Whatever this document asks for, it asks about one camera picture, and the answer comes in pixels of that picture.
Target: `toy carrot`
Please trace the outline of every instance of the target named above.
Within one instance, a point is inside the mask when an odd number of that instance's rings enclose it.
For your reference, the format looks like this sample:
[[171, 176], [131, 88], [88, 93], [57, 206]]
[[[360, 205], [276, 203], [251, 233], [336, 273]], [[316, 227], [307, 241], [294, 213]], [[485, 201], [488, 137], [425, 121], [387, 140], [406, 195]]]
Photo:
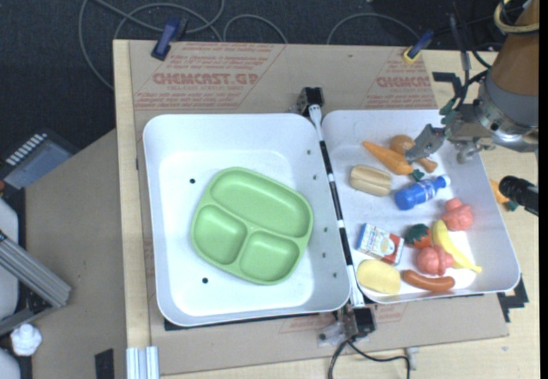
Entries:
[[403, 154], [372, 142], [365, 141], [361, 143], [394, 174], [408, 175], [413, 173], [413, 166], [408, 163]]

